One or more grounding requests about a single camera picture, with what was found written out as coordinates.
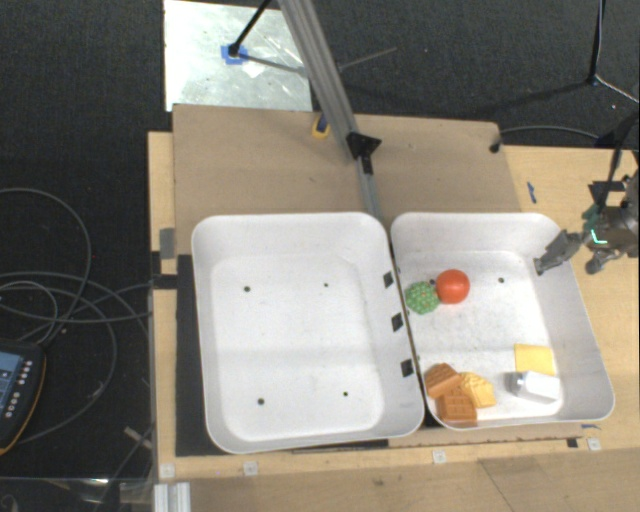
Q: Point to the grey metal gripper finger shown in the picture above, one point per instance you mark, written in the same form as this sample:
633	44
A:
556	252
599	261

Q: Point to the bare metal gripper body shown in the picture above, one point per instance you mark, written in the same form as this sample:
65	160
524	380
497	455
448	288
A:
624	230

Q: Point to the red toy tomato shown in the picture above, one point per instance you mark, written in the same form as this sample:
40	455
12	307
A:
453	286

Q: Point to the white plastic tray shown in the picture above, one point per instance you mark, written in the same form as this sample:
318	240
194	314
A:
480	330
295	340

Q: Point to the yellow cheese slice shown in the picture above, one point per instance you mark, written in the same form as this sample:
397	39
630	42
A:
535	359

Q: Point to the white bottle with grey cap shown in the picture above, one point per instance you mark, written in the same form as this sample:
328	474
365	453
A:
537	386

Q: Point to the green bumpy ball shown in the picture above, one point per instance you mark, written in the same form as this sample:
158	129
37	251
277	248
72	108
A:
421	298

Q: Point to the yellow toy waffle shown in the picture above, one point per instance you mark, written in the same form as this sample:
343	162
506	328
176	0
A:
480	390

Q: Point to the orange toy waffle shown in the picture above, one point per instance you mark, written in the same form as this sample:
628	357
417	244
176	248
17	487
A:
456	407
442	379

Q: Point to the brown cardboard board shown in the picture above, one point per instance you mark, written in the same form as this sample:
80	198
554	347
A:
250	165

